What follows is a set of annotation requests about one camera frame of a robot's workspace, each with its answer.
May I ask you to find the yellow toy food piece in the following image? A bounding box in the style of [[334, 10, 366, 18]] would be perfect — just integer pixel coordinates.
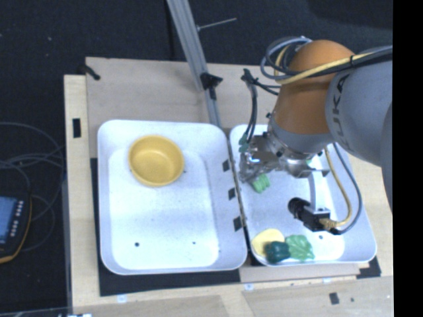
[[250, 228, 286, 258]]

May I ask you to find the pale wood board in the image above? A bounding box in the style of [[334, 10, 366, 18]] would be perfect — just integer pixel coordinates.
[[85, 57, 371, 283]]

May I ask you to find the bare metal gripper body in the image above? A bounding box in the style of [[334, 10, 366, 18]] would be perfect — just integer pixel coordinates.
[[239, 132, 330, 179]]

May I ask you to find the black cylinder on white bracket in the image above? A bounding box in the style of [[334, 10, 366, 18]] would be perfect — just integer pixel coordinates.
[[288, 168, 332, 232]]

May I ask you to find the dark green bell pepper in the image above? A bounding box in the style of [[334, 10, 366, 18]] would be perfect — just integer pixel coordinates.
[[264, 241, 291, 265]]

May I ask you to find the white plastic tray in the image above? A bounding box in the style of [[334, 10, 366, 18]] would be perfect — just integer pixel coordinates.
[[229, 123, 378, 267], [96, 119, 249, 276]]

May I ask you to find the light green ribbed toy vegetable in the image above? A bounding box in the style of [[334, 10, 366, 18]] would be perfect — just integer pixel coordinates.
[[250, 174, 272, 195]]

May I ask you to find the thin black and white rod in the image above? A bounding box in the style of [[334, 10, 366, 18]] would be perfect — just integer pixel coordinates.
[[227, 131, 249, 233]]

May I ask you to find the yellow bowl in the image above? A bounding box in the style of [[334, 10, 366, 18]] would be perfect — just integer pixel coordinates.
[[128, 135, 185, 188]]

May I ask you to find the light green lettuce leaf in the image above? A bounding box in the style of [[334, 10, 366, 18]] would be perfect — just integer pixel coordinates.
[[284, 234, 316, 264]]

